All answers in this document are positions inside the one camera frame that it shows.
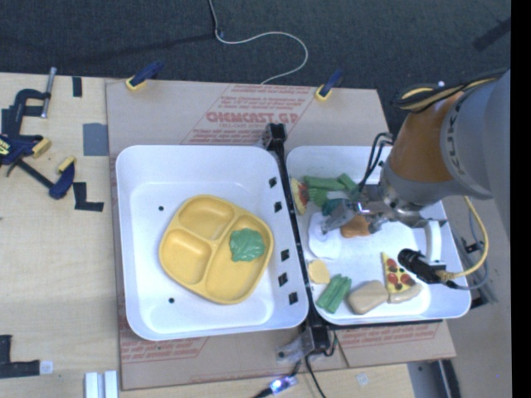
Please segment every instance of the metal bracket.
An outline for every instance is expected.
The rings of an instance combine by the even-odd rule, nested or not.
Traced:
[[[116,371],[85,373],[84,398],[118,398],[118,375]]]
[[[315,349],[314,335],[310,328],[306,328],[293,342],[277,347],[276,361],[295,364]]]

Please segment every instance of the green toy vegetable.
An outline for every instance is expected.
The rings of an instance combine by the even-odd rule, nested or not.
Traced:
[[[231,233],[229,246],[232,252],[232,260],[253,261],[262,256],[266,250],[266,245],[260,233],[252,229],[241,229]]]
[[[336,274],[330,279],[328,287],[319,296],[315,304],[329,313],[335,313],[344,297],[350,291],[351,284],[352,280],[349,277]]]
[[[352,178],[350,178],[347,174],[343,173],[338,177],[338,182],[343,184],[345,188],[349,191],[355,191],[358,190],[358,184],[356,184]]]
[[[304,176],[304,184],[307,186],[307,188],[336,191],[344,189],[344,185],[338,182],[335,178]]]
[[[308,189],[308,196],[309,199],[317,206],[322,206],[328,200],[327,191],[315,187]]]

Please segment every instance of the dark carpet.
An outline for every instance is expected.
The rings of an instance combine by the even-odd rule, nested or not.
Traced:
[[[0,71],[128,77],[163,61],[159,79],[260,83],[304,58],[299,43],[268,36],[228,46],[213,36],[207,0],[0,0]],[[225,39],[282,31],[308,47],[303,69],[271,84],[343,87],[447,84],[510,67],[511,0],[213,0]]]

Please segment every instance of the white tray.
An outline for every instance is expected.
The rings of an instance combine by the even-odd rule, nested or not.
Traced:
[[[309,303],[271,154],[247,146],[133,146],[118,156],[116,178],[125,308],[140,337],[204,337],[292,328],[304,321]],[[252,212],[275,238],[267,270],[241,303],[202,298],[170,279],[158,262],[158,245],[174,213],[200,194]]]
[[[389,150],[390,148],[384,149],[382,160],[387,157]],[[346,173],[355,182],[359,182],[365,172],[369,153],[370,147],[305,146],[295,148],[288,154],[287,169],[290,176],[298,180],[301,180],[304,175],[334,178]],[[378,178],[379,169],[376,169],[369,178],[368,184],[377,183]],[[383,282],[384,276],[380,257],[382,251],[394,259],[404,248],[426,252],[428,242],[423,229],[410,229],[399,222],[388,222],[374,235],[342,239],[340,250],[337,255],[334,255],[336,258],[324,259],[324,254],[316,255],[309,246],[309,224],[311,217],[316,212],[320,212],[320,208],[310,202],[306,213],[303,216],[297,215],[306,262],[309,263],[318,257],[321,258],[329,268],[330,275],[341,274],[350,277],[352,288],[374,279]],[[440,203],[435,204],[429,210],[425,210],[422,214],[424,217],[446,219],[444,208]],[[440,240],[437,248],[434,251],[439,250],[441,252],[441,258],[449,271],[462,270],[448,223],[440,228]],[[458,278],[455,281],[458,284],[466,285],[465,278]],[[364,315],[354,314],[344,301],[334,314],[327,313],[319,307],[316,308],[325,320],[343,326],[457,318],[464,315],[470,308],[470,292],[450,289],[441,284],[423,285],[421,294],[411,301],[394,304],[384,303]],[[323,285],[312,284],[314,301],[317,300],[323,290]]]

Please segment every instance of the yellow cable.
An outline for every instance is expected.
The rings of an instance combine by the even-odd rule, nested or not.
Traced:
[[[457,277],[462,277],[464,275],[469,275],[469,274],[474,273],[481,265],[483,265],[483,263],[485,262],[487,258],[487,254],[489,253],[489,236],[487,235],[487,230],[485,229],[483,221],[481,220],[480,216],[478,215],[478,212],[475,210],[474,206],[472,205],[470,198],[467,196],[464,196],[464,198],[465,198],[466,205],[469,207],[470,211],[472,212],[472,215],[474,216],[476,222],[478,223],[478,226],[480,227],[481,234],[483,235],[483,241],[484,241],[483,252],[478,262],[476,262],[469,269],[461,271],[460,273],[451,273],[450,271],[446,271],[444,269],[436,271],[436,274],[441,278],[443,282],[447,282],[448,280],[453,280]]]

